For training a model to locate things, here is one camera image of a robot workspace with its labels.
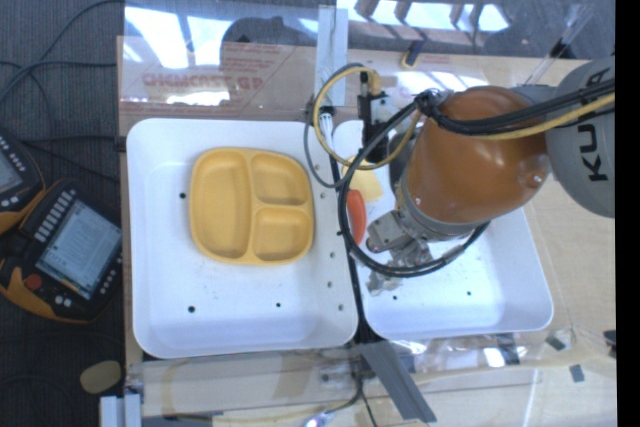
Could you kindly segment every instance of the brown cylindrical robot part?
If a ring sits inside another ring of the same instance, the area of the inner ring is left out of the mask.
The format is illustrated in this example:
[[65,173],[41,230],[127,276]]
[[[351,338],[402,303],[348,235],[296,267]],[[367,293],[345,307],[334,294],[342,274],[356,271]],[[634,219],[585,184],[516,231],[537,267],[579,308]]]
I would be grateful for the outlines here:
[[[490,118],[530,106],[509,89],[484,86],[454,93],[441,105],[454,120]],[[444,130],[428,121],[407,168],[411,199],[445,223],[480,223],[521,207],[549,172],[544,134],[488,140]]]

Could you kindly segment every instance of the yellow cable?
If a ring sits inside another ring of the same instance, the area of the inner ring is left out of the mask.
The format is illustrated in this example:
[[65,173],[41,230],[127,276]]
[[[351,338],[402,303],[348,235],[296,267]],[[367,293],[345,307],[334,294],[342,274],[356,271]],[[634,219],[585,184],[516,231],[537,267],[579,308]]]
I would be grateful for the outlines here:
[[532,127],[526,127],[521,130],[514,130],[513,132],[505,132],[502,134],[492,134],[492,135],[477,135],[473,137],[477,137],[480,139],[490,139],[490,140],[504,140],[504,139],[518,139],[520,137],[528,137],[531,135],[539,134],[540,132],[546,132],[552,128],[568,123],[569,121],[573,121],[574,119],[579,118],[580,116],[584,116],[590,112],[599,109],[605,105],[615,102],[616,94],[611,93],[594,102],[591,102],[587,105],[583,105],[582,107],[578,107],[573,109],[557,118],[551,119],[549,121],[545,121],[543,123],[539,123],[538,125],[534,125]]
[[[349,162],[346,159],[343,159],[342,157],[340,157],[340,155],[338,155],[336,152],[334,152],[331,147],[327,144],[327,141],[325,140],[324,136],[322,135],[322,131],[320,130],[320,122],[319,122],[319,118],[320,118],[320,107],[322,105],[322,100],[324,100],[324,97],[327,95],[327,93],[329,92],[329,90],[333,87],[333,85],[338,82],[339,80],[342,80],[343,78],[352,75],[354,73],[359,73],[359,72],[366,72],[371,74],[371,78],[370,78],[370,87],[369,89],[372,91],[372,94],[379,94],[379,92],[382,90],[380,87],[380,76],[378,75],[378,73],[371,69],[371,68],[367,68],[365,66],[353,66],[351,68],[347,68],[346,70],[341,71],[340,73],[337,73],[335,75],[333,75],[332,77],[329,78],[329,80],[327,80],[327,82],[325,82],[325,84],[322,86],[322,88],[320,89],[320,91],[318,92],[318,96],[316,96],[316,99],[314,100],[313,103],[313,129],[315,130],[316,133],[316,137],[318,138],[318,141],[320,142],[320,145],[324,148],[324,150],[331,155],[331,157],[333,157],[333,159],[335,159],[337,162],[339,162],[340,164],[342,164],[345,167],[350,167],[351,166],[351,162]],[[411,121],[411,125],[409,126],[409,129],[405,132],[402,140],[400,141],[400,144],[397,146],[397,148],[389,155],[387,156],[385,159],[381,160],[380,162],[376,163],[376,164],[366,164],[366,165],[361,165],[358,166],[358,170],[359,171],[370,171],[372,169],[377,169],[379,167],[382,167],[386,164],[388,164],[389,162],[391,162],[394,158],[396,158],[398,156],[398,154],[402,151],[402,149],[404,148],[404,146],[407,144],[407,142],[409,141],[409,139],[411,138],[411,135],[413,134],[413,131],[416,127],[416,125],[418,124],[418,121],[420,119],[420,113],[416,113],[416,115],[414,116],[413,120]]]

